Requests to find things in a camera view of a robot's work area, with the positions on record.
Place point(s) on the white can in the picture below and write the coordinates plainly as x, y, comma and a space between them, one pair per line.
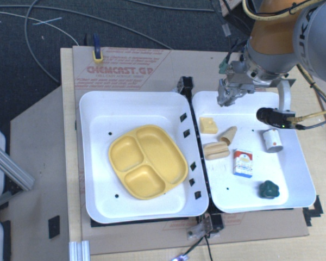
272, 140

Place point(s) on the red and white carton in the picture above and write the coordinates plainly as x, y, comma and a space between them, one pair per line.
243, 163

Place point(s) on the dark green broccoli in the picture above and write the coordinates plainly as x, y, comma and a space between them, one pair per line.
269, 189

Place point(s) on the yellow divided plate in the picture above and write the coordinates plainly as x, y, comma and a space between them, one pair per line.
152, 151

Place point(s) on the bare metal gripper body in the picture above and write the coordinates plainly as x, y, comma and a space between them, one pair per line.
240, 77

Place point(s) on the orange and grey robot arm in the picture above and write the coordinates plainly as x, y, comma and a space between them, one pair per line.
277, 31

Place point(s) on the tan hot dog bun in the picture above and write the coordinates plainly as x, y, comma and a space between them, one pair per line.
216, 150

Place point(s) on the black cylinder on white bracket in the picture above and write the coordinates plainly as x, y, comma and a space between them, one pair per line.
271, 117

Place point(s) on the tan ice cream cone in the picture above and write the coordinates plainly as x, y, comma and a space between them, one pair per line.
228, 135

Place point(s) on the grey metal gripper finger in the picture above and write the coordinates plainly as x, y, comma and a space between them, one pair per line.
222, 94
235, 94

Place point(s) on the yellow cheese wedge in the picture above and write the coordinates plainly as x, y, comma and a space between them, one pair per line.
207, 125

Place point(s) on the brown cardboard board red print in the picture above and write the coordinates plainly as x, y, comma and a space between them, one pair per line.
125, 69

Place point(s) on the white plastic tray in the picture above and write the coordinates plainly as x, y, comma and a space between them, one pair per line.
288, 173
97, 159

